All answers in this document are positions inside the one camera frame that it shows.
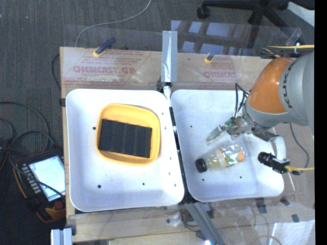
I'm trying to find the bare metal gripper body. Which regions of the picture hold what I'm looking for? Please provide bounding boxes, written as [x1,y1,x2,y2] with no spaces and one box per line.
[225,116,279,142]

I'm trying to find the clear plastic bottle, orange label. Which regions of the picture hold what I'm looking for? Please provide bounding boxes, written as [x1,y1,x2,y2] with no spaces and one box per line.
[195,143,248,174]

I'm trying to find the white plastic tray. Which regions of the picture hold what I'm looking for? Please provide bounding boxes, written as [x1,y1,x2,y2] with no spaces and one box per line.
[170,89,285,203]
[65,88,185,213]

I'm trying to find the black ribbed rectangular block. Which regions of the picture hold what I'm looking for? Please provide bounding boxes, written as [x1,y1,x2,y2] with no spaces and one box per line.
[98,118,153,159]

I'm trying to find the yellow bowl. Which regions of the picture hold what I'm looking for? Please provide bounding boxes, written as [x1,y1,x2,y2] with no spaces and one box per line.
[95,103,161,166]

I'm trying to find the black office chair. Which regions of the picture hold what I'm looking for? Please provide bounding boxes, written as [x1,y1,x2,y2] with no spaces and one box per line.
[196,0,315,28]

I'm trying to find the brown cardboard board, red print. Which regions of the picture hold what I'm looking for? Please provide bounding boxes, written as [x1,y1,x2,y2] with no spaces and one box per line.
[59,46,294,242]

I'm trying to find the black cylinder on white bracket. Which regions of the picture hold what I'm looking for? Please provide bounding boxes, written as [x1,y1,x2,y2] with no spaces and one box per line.
[257,134,291,175]

